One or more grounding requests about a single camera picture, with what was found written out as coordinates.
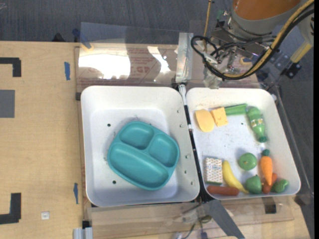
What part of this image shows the green toy bottle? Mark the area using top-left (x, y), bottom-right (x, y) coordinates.
top-left (246, 107), bottom-right (268, 143)

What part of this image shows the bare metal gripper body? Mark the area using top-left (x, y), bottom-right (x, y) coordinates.
top-left (211, 25), bottom-right (273, 60)

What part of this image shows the orange carrot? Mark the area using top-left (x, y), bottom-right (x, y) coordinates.
top-left (260, 149), bottom-right (274, 186)

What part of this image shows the teal divided plate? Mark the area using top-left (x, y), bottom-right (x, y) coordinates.
top-left (107, 120), bottom-right (180, 191)

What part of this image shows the yellow banana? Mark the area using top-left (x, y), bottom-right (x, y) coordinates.
top-left (222, 160), bottom-right (249, 194)

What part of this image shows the orange sausage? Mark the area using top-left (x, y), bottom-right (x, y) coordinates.
top-left (206, 185), bottom-right (240, 197)
top-left (261, 172), bottom-right (278, 194)

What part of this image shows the green apple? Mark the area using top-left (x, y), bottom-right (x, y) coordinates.
top-left (238, 152), bottom-right (258, 171)

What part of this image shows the white plastic tray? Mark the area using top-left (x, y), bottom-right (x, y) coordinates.
top-left (185, 87), bottom-right (302, 200)
top-left (80, 85), bottom-right (200, 207)

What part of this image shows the green broccoli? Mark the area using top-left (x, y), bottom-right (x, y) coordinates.
top-left (271, 179), bottom-right (290, 194)

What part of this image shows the white patterned carton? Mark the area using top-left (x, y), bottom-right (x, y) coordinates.
top-left (203, 157), bottom-right (223, 185)

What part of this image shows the green pepper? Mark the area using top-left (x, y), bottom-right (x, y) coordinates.
top-left (245, 175), bottom-right (263, 195)

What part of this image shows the yellow oval bread slice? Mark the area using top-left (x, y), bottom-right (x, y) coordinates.
top-left (194, 109), bottom-right (215, 133)

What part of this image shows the yellow cheese block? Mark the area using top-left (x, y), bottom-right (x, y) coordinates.
top-left (210, 107), bottom-right (229, 127)

